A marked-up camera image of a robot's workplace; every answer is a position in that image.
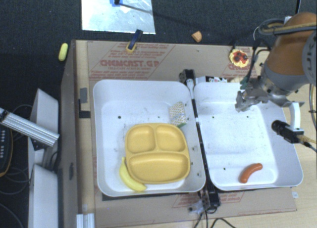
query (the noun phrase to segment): white bracket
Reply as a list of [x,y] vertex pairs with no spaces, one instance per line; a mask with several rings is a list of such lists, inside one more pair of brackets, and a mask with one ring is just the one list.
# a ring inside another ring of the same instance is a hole
[[77,228],[95,228],[94,213],[77,214]]
[[290,123],[291,128],[300,129],[301,127],[300,104],[298,102],[292,102],[292,104],[289,106],[289,110],[291,113],[291,123]]

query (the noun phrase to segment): blue tape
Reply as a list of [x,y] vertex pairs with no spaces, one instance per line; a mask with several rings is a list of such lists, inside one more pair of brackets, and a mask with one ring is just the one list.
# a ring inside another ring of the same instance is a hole
[[112,6],[114,6],[114,7],[118,7],[118,6],[120,6],[120,4],[123,4],[123,0],[120,0],[120,1],[119,1],[119,4],[115,4],[115,3],[114,3],[114,0],[109,0],[109,2],[110,2],[110,4],[111,4]]

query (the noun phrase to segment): wooden table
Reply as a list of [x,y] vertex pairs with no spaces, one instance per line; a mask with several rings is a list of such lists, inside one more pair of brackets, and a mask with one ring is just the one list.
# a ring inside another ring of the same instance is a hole
[[[87,57],[87,47],[80,46],[77,48],[77,55],[79,57]],[[263,53],[260,61],[265,60],[267,54]],[[88,71],[87,64],[77,63],[77,78],[78,78],[78,89],[80,89],[81,84],[87,81]],[[304,101],[305,104],[301,107],[302,118],[301,118],[301,127],[305,130],[305,135],[316,140],[316,132],[311,120],[311,115],[309,111],[309,102],[308,102],[308,85],[300,89],[297,94],[292,94],[289,99],[296,101]],[[82,105],[82,110],[90,110],[88,104]],[[289,122],[289,112],[285,109],[286,118]],[[94,195],[94,186],[93,184],[93,170],[89,165],[92,163],[92,156],[88,155],[91,153],[91,148],[84,145],[86,141],[89,141],[91,138],[90,131],[90,121],[89,120],[80,120],[79,127],[85,129],[80,131],[80,148],[81,148],[81,164],[82,173],[85,175],[81,180],[82,186],[82,202],[88,204],[87,212],[94,212],[94,200],[92,195]],[[287,213],[278,213],[278,214],[268,214],[268,215],[254,215],[254,216],[244,216],[244,217],[234,217],[226,218],[232,225],[237,228],[297,228],[297,227],[317,227],[317,167],[316,167],[316,153],[311,149],[306,148],[302,145],[296,145],[296,150],[302,165],[304,179],[303,182],[294,187],[292,190],[294,195],[298,196],[296,201],[297,211],[296,212],[287,212]],[[212,215],[209,215],[209,227],[213,222]],[[196,222],[187,221],[187,222],[178,222],[178,223],[165,223],[165,224],[155,224],[155,225],[146,225],[146,226],[132,226],[133,228],[192,228]],[[206,221],[202,220],[198,225],[199,228],[206,227]],[[229,227],[222,221],[218,221],[215,225],[216,228],[226,228]]]

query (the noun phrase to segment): small yellow object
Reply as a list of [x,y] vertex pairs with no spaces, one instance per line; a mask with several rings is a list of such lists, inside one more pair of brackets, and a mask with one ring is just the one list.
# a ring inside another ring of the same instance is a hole
[[130,189],[137,191],[137,192],[141,192],[144,191],[145,189],[147,189],[146,186],[144,186],[142,183],[137,182],[136,180],[134,180],[133,178],[131,178],[128,169],[125,165],[125,158],[122,157],[121,159],[121,166],[119,168],[119,174],[120,177],[122,179],[122,181],[124,182],[124,184],[126,184]]
[[248,56],[239,49],[233,49],[229,55],[230,61],[240,68],[246,67],[249,63]]
[[197,32],[192,34],[192,38],[194,38],[194,40],[199,43],[199,42],[201,42],[203,35],[200,31],[197,31]]
[[67,56],[67,51],[68,51],[68,44],[67,43],[63,43],[60,47],[59,50],[59,54],[58,54],[58,59],[59,61],[64,61],[66,59]]
[[130,43],[128,43],[127,47],[125,47],[125,50],[126,50],[127,52],[129,52],[129,53],[132,53],[132,52],[135,50],[137,44],[135,43],[135,44],[133,45],[132,49],[129,49],[129,48],[128,48],[129,46],[130,46]]
[[183,132],[172,124],[131,127],[125,136],[127,169],[145,184],[177,182],[189,174],[190,157]]

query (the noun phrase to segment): black clip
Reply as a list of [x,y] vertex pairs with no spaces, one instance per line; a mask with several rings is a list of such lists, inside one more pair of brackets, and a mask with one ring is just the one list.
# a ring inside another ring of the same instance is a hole
[[0,114],[0,122],[3,122],[4,119],[7,117],[7,115],[9,114],[9,112],[7,110],[4,110],[1,114]]
[[141,37],[142,37],[143,31],[137,29],[137,31],[135,31],[131,41],[128,43],[127,47],[125,48],[125,50],[129,53],[132,53],[135,50],[136,47],[136,42],[138,42]]

